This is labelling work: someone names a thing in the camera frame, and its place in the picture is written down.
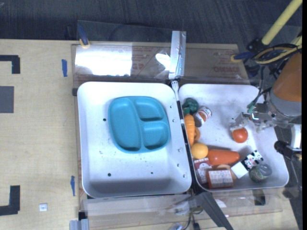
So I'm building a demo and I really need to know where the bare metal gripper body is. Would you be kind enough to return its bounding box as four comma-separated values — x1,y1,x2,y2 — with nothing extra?
249,103,290,129

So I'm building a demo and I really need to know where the red tomato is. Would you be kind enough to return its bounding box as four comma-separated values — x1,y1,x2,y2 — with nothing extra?
230,126,249,144

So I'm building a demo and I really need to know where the white plastic tray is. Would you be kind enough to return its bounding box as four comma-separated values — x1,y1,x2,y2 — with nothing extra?
77,81,193,199
178,83,290,193

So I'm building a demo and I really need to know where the black and white carton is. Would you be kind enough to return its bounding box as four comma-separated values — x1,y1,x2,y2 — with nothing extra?
230,149,264,179

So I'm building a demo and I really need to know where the small can orange label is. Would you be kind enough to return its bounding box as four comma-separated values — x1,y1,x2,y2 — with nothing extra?
193,106,213,127

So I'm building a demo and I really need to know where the orange sausage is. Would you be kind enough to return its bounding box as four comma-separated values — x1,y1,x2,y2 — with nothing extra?
207,149,241,166

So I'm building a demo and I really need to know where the tan bread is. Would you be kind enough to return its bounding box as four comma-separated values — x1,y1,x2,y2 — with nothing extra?
215,164,237,180

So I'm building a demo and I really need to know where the yellow orange fruit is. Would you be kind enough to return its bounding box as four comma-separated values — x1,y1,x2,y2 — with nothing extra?
190,142,209,160

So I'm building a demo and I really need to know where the orange carrot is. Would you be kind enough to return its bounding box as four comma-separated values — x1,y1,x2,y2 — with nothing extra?
184,114,196,147

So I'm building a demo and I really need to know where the green broccoli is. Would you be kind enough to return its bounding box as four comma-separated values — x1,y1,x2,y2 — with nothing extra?
182,97,200,116

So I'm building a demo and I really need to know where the red and white carton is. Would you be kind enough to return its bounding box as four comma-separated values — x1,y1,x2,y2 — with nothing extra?
193,158,213,184

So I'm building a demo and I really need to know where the blue divided plate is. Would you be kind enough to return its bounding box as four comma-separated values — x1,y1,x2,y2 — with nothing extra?
107,96,172,154

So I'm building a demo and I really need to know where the black cylinder on white bracket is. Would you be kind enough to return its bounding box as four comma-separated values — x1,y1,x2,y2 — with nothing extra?
273,124,302,161

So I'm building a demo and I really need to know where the green can with pull ring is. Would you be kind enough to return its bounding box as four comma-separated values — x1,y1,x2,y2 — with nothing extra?
248,163,273,184

